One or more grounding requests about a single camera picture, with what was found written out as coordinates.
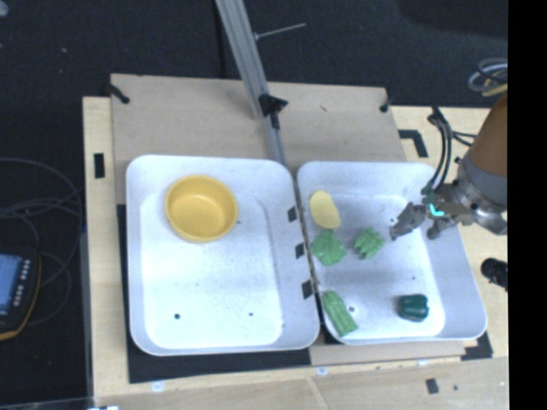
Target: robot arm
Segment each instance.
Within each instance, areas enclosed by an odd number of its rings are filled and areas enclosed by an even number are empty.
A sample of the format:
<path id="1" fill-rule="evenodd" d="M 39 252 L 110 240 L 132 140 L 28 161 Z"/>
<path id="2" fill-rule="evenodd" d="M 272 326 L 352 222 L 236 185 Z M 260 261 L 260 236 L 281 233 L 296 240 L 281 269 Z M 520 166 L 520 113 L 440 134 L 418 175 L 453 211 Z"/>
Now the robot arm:
<path id="1" fill-rule="evenodd" d="M 430 119 L 439 126 L 444 143 L 450 143 L 450 126 L 438 109 L 433 109 Z M 507 92 L 498 98 L 472 146 L 459 160 L 451 184 L 444 184 L 447 166 L 439 185 L 433 189 L 430 181 L 425 187 L 422 204 L 409 203 L 399 214 L 397 223 L 390 227 L 391 239 L 413 231 L 426 219 L 432 220 L 427 231 L 430 239 L 458 223 L 477 223 L 496 235 L 507 235 L 507 221 L 502 217 L 507 209 Z"/>

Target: black floor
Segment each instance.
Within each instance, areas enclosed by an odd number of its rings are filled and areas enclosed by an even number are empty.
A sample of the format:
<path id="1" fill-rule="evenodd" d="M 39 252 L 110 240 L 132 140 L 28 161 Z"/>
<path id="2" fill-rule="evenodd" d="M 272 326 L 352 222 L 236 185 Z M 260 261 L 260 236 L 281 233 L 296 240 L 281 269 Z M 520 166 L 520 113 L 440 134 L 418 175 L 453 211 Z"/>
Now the black floor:
<path id="1" fill-rule="evenodd" d="M 18 202 L 70 193 L 51 170 L 6 158 L 44 163 L 82 189 L 82 97 L 101 96 L 110 74 L 238 79 L 231 51 L 219 50 L 227 42 L 217 36 L 212 0 L 3 1 L 9 6 L 0 18 L 3 214 Z M 306 23 L 259 40 L 269 81 L 383 86 L 394 104 L 490 107 L 492 99 L 471 91 L 468 78 L 481 60 L 508 56 L 509 0 L 245 5 L 257 33 Z M 62 205 L 74 209 L 70 202 Z M 88 393 L 80 259 L 70 259 L 79 221 L 49 208 L 32 223 L 42 250 L 69 262 L 70 279 L 62 272 L 41 290 L 31 319 L 45 319 L 69 298 L 51 319 L 0 342 L 0 406 Z M 0 219 L 0 243 L 26 241 L 29 230 L 21 217 Z M 53 275 L 59 263 L 49 259 L 44 266 Z"/>

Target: black bracket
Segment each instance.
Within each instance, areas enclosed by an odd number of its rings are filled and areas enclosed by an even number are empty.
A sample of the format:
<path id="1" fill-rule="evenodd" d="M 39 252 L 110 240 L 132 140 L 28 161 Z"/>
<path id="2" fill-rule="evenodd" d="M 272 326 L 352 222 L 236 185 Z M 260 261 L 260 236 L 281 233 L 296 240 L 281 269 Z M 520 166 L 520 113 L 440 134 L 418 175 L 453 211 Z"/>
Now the black bracket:
<path id="1" fill-rule="evenodd" d="M 131 101 L 129 97 L 121 92 L 120 88 L 110 83 L 103 84 L 99 90 L 102 97 L 116 96 L 126 105 Z"/>
<path id="2" fill-rule="evenodd" d="M 260 103 L 260 107 L 262 109 L 262 115 L 264 115 L 264 117 L 269 115 L 272 121 L 272 127 L 274 129 L 279 129 L 278 113 L 281 109 L 287 106 L 288 102 L 286 100 L 270 96 L 269 94 L 262 94 L 258 97 L 258 102 Z"/>
<path id="3" fill-rule="evenodd" d="M 399 129 L 399 138 L 401 139 L 408 138 L 414 141 L 416 152 L 418 152 L 418 156 L 420 158 L 429 157 L 429 154 L 427 153 L 426 145 L 424 144 L 424 140 L 418 131 L 412 131 L 409 129 Z"/>

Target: dark green toy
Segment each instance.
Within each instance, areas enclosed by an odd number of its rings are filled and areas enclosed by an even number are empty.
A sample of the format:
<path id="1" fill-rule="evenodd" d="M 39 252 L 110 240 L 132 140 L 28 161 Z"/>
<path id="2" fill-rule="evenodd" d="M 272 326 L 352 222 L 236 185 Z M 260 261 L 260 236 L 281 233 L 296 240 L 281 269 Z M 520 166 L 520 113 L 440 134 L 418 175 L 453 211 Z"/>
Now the dark green toy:
<path id="1" fill-rule="evenodd" d="M 429 314 L 427 296 L 421 293 L 401 296 L 397 301 L 397 312 L 403 319 L 421 322 Z"/>

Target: wooden board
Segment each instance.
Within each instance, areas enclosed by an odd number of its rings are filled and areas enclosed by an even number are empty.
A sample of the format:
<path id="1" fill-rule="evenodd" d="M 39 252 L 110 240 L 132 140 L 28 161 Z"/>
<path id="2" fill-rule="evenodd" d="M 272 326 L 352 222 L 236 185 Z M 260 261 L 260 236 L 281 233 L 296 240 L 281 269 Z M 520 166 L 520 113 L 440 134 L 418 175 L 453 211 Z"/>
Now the wooden board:
<path id="1" fill-rule="evenodd" d="M 209 410 L 445 410 L 509 408 L 508 360 L 473 360 L 428 366 L 375 366 L 362 372 L 328 369 L 307 378 L 269 379 L 247 384 L 210 384 L 139 395 L 112 395 L 96 405 L 125 410 L 166 408 Z"/>
<path id="2" fill-rule="evenodd" d="M 287 90 L 290 88 L 291 91 L 294 91 L 295 88 L 293 85 L 285 86 L 283 84 L 279 84 L 279 87 L 286 88 Z M 235 393 L 237 390 L 245 389 L 249 390 L 249 393 L 252 393 L 252 390 L 254 390 L 257 394 L 266 395 L 269 393 L 268 390 L 271 390 L 271 393 L 274 396 L 278 396 L 279 399 L 277 401 L 273 400 L 271 407 L 265 408 L 276 408 L 275 405 L 279 403 L 279 405 L 283 405 L 284 403 L 288 406 L 291 405 L 291 394 L 287 393 L 283 395 L 275 393 L 279 382 L 287 381 L 292 385 L 289 386 L 286 384 L 285 387 L 288 387 L 289 390 L 298 390 L 298 393 L 304 393 L 305 395 L 309 391 L 304 391 L 300 388 L 303 387 L 306 389 L 311 387 L 312 395 L 309 395 L 310 402 L 316 399 L 319 404 L 314 403 L 313 405 L 317 404 L 319 407 L 315 408 L 327 408 L 325 399 L 322 397 L 321 392 L 318 391 L 317 385 L 312 381 L 316 376 L 322 375 L 322 373 L 318 373 L 323 372 L 320 369 L 327 368 L 329 375 L 334 377 L 334 375 L 375 371 L 378 368 L 395 370 L 400 369 L 399 366 L 412 368 L 417 365 L 421 366 L 424 360 L 429 360 L 430 364 L 459 360 L 459 355 L 464 350 L 463 343 L 450 343 L 446 348 L 434 348 L 434 345 L 417 348 L 411 345 L 405 349 L 404 346 L 400 345 L 387 345 L 383 348 L 377 348 L 376 351 L 368 351 L 368 354 L 351 354 L 344 351 L 343 353 L 338 352 L 338 355 L 336 355 L 332 353 L 331 349 L 325 349 L 325 345 L 321 345 L 321 342 L 318 342 L 310 349 L 313 362 L 313 366 L 311 367 L 179 378 L 159 382 L 159 384 L 129 384 L 119 244 L 117 242 L 118 234 L 115 218 L 115 205 L 117 201 L 115 197 L 112 108 L 112 102 L 107 98 L 86 97 L 84 99 L 86 203 L 88 209 L 91 331 L 95 396 L 122 395 L 127 399 L 130 399 L 132 396 L 147 396 L 147 399 L 159 399 L 159 395 L 162 397 L 172 396 L 175 401 L 172 402 L 170 408 L 178 408 L 175 403 L 177 399 L 175 396 L 185 396 L 185 393 L 190 392 L 182 393 L 180 391 L 191 390 L 191 395 L 194 396 L 191 402 L 195 404 L 191 408 L 206 408 L 200 406 L 206 402 L 206 396 L 210 394 L 211 387 L 220 391 L 223 390 L 222 388 L 226 388 L 226 393 L 229 395 L 233 393 L 232 396 L 235 397 L 240 395 L 239 393 Z M 456 125 L 459 119 L 463 121 L 462 123 L 458 122 L 458 124 L 463 125 L 466 123 L 469 127 L 473 128 L 474 132 L 477 132 L 485 117 L 484 110 L 460 110 L 458 108 L 446 109 L 445 111 L 447 118 L 454 120 L 453 128 L 457 128 L 463 132 L 465 129 L 458 128 Z M 423 132 L 427 140 L 426 146 L 431 153 L 428 160 L 421 159 L 421 161 L 436 163 L 437 157 L 433 153 L 434 150 L 432 147 L 436 141 L 440 140 L 438 140 L 435 129 L 426 121 L 427 109 L 401 107 L 392 108 L 392 112 L 394 116 L 393 123 L 396 123 L 399 129 L 418 129 Z M 412 152 L 414 147 L 408 146 L 407 143 L 407 141 L 403 141 L 403 145 L 400 145 L 403 156 L 407 156 L 411 161 L 413 157 L 419 158 L 415 152 Z M 305 148 L 294 150 L 301 150 L 303 154 L 306 151 Z M 104 159 L 105 174 L 100 178 L 96 178 L 95 176 L 95 155 L 101 155 Z M 496 256 L 498 259 L 503 259 L 506 257 L 507 243 L 506 238 L 494 237 L 481 228 L 475 230 L 473 226 L 463 228 L 462 236 L 489 314 L 488 335 L 494 348 L 494 359 L 486 360 L 484 364 L 480 365 L 481 370 L 478 371 L 483 372 L 485 378 L 488 378 L 488 372 L 498 367 L 497 364 L 491 366 L 491 363 L 495 363 L 496 358 L 506 359 L 509 355 L 506 314 L 507 294 L 501 288 L 488 284 L 484 277 L 479 274 L 478 261 L 490 255 Z M 473 347 L 476 344 L 477 342 L 467 342 L 465 343 L 465 349 Z M 367 352 L 367 350 L 358 350 L 357 352 L 362 353 Z M 398 361 L 394 365 L 392 360 L 404 361 Z M 153 390 L 161 390 L 162 392 L 159 395 L 151 394 L 150 392 Z M 139 408 L 138 404 L 135 404 L 135 406 L 128 408 Z"/>
<path id="3" fill-rule="evenodd" d="M 239 80 L 113 74 L 129 97 L 112 99 L 116 201 L 125 201 L 125 171 L 144 154 L 270 157 L 265 119 L 253 117 Z M 270 84 L 289 101 L 280 113 L 287 167 L 307 161 L 404 161 L 383 88 Z"/>

